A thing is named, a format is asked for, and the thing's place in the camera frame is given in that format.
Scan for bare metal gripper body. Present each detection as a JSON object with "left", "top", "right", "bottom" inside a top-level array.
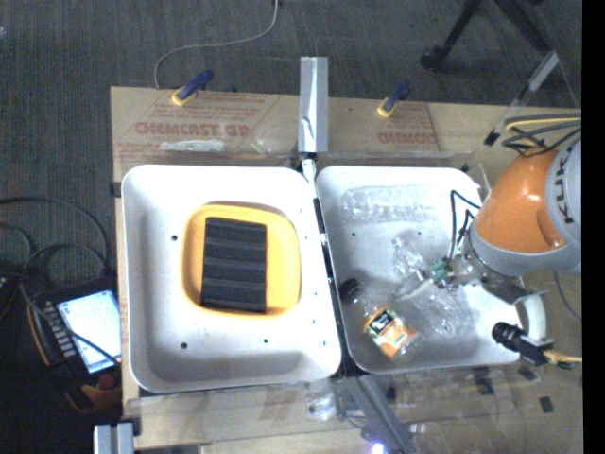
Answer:
[{"left": 432, "top": 252, "right": 527, "bottom": 305}]

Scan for crushed clear plastic bottle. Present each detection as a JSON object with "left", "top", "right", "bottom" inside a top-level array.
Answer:
[{"left": 400, "top": 281, "right": 475, "bottom": 338}]

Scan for small clear plastic bottle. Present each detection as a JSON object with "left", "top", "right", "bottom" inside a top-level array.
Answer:
[{"left": 390, "top": 234, "right": 441, "bottom": 284}]

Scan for orange juice bottle black cap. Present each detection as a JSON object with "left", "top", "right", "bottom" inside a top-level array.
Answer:
[{"left": 338, "top": 277, "right": 423, "bottom": 361}]

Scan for white plastic tray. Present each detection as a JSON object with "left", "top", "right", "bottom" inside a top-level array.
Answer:
[
  {"left": 120, "top": 163, "right": 343, "bottom": 394},
  {"left": 314, "top": 165, "right": 524, "bottom": 375}
]

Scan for long clear plastic bottle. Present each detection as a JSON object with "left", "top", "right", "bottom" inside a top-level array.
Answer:
[{"left": 339, "top": 184, "right": 437, "bottom": 229}]

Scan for black ribbed foam block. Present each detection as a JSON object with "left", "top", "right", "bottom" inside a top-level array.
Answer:
[{"left": 199, "top": 216, "right": 269, "bottom": 314}]

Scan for black office chair base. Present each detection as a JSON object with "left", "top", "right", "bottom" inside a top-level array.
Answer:
[{"left": 364, "top": 0, "right": 568, "bottom": 73}]

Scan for yellow plate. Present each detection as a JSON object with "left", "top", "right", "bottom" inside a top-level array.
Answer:
[{"left": 181, "top": 203, "right": 303, "bottom": 319}]

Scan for brown cardboard board red print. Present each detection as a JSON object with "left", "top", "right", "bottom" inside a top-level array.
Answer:
[{"left": 109, "top": 86, "right": 582, "bottom": 449}]

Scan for black cylinder on white bracket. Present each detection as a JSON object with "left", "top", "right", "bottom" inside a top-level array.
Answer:
[{"left": 491, "top": 290, "right": 555, "bottom": 367}]

